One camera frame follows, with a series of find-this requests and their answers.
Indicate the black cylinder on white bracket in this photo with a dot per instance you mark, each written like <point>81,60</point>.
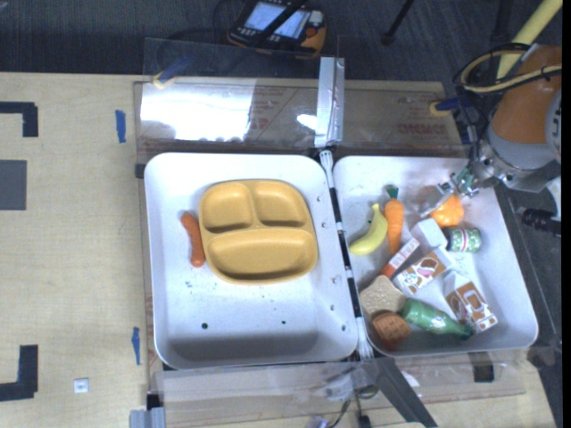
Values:
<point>542,221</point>

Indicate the tan bread slice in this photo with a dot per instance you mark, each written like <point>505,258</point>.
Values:
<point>381,297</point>

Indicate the green bottle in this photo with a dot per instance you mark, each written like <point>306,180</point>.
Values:
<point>430,319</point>

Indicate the orange sausage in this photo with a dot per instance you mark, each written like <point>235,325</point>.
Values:
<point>195,243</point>

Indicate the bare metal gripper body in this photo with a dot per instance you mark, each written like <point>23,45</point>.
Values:
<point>484,172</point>

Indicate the white and orange milk carton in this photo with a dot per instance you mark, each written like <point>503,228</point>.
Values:
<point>470,303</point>

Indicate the slim orange and white packet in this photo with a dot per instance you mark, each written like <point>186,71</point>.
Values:
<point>401,257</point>

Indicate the orange carrot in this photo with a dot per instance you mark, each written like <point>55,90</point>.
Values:
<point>394,221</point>

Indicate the green can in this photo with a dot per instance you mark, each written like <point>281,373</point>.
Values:
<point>464,239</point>

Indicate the white carton with brown print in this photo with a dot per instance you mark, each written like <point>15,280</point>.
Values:
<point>421,272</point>

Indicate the orange bell pepper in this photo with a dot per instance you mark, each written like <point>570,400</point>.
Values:
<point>449,213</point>

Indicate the brown waffle biscuit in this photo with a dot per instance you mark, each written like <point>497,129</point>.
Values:
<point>391,330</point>

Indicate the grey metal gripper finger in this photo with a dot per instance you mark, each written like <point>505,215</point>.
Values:
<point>433,204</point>

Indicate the yellow banana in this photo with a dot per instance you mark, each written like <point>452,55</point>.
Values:
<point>377,234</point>

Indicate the white plastic tray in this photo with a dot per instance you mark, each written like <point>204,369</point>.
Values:
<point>250,315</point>
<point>504,283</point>

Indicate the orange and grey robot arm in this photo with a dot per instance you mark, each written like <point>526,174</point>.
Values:
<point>517,114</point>

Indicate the small white carton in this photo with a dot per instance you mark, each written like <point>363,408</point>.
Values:
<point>429,233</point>

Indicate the yellow divided plate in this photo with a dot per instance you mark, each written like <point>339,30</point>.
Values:
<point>259,248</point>

